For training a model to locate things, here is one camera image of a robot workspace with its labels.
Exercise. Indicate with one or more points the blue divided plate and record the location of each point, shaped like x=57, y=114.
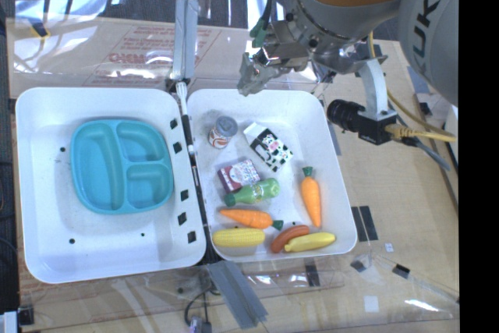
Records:
x=93, y=167

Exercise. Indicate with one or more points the black cylinder on white bracket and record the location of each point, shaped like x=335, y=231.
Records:
x=370, y=117

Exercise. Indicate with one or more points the yellow banana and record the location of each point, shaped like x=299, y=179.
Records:
x=310, y=241

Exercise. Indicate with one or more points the red and white carton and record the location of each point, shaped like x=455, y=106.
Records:
x=238, y=174

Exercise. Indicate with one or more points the orange white can grey lid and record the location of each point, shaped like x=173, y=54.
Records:
x=222, y=132

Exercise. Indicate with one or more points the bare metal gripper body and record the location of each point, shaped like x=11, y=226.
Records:
x=286, y=47

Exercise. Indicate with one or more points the green bottle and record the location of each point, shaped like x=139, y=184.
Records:
x=253, y=193

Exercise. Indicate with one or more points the cow print milk carton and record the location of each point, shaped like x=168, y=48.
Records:
x=271, y=148

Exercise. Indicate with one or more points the white plastic tray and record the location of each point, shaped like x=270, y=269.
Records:
x=296, y=113
x=50, y=167

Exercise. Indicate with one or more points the brown cardboard board red print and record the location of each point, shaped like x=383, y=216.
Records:
x=390, y=206

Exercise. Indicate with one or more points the orange carrot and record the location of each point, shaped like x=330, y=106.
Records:
x=311, y=197
x=249, y=217

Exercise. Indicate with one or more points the yellow corn cob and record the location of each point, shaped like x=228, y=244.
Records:
x=238, y=238

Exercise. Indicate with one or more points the orange sausage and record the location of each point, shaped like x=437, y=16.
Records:
x=290, y=234

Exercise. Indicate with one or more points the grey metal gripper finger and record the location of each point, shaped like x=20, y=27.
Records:
x=245, y=78
x=263, y=75

